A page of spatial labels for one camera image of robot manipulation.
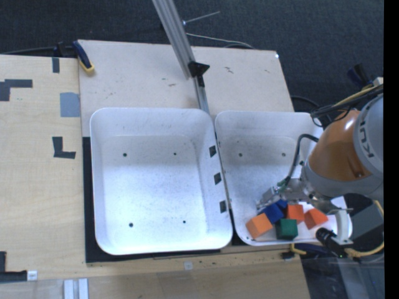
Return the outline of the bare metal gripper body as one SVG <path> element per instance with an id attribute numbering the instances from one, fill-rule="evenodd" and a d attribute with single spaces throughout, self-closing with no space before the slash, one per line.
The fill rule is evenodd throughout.
<path id="1" fill-rule="evenodd" d="M 298 202 L 310 203 L 311 198 L 305 190 L 304 183 L 297 178 L 289 181 L 283 179 L 271 186 L 260 198 L 260 206 L 269 206 L 277 201 L 286 201 L 291 204 Z"/>

